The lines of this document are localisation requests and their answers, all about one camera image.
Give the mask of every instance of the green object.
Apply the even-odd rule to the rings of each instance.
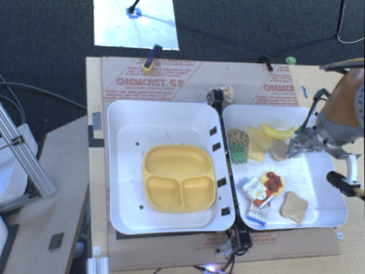
[[[287,57],[285,59],[285,62],[289,65],[295,65],[297,64],[297,59],[295,59],[294,57]]]
[[[229,143],[229,153],[234,164],[247,163],[245,147],[242,143]]]

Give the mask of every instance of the wooden table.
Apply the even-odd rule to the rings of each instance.
[[[294,83],[299,106],[310,107],[311,96],[323,87],[332,91],[341,75],[334,72],[323,72],[317,66],[290,66],[290,75]],[[305,87],[308,98],[305,98],[302,90]],[[102,59],[87,58],[87,94],[88,94],[88,125],[93,125],[93,115],[103,112],[103,86],[102,86]],[[104,138],[103,125],[92,130],[92,139],[95,139],[94,147],[90,147],[90,194],[92,215],[92,245],[98,246],[94,252],[94,258],[108,256],[108,239],[106,223],[106,179],[104,148],[98,147],[98,139]],[[355,144],[345,147],[345,150],[353,153],[363,153],[364,141],[359,139]],[[334,161],[336,170],[346,174],[346,165],[343,162]],[[364,156],[358,159],[358,180],[364,186]],[[339,256],[306,257],[300,259],[282,259],[268,261],[252,261],[248,263],[236,263],[234,273],[356,273],[364,269],[365,260],[365,219],[364,203],[358,198],[346,198],[348,208],[348,221],[337,228],[344,239],[338,240],[341,254]],[[152,274],[154,270],[123,271],[125,274]],[[200,273],[192,267],[163,268],[159,273],[185,274]]]

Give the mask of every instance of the toy banana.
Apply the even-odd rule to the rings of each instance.
[[[262,124],[261,128],[262,128],[262,132],[265,133],[266,136],[268,136],[272,139],[276,139],[276,140],[286,140],[286,139],[291,138],[292,134],[297,129],[296,127],[294,127],[290,130],[277,130],[267,124]]]

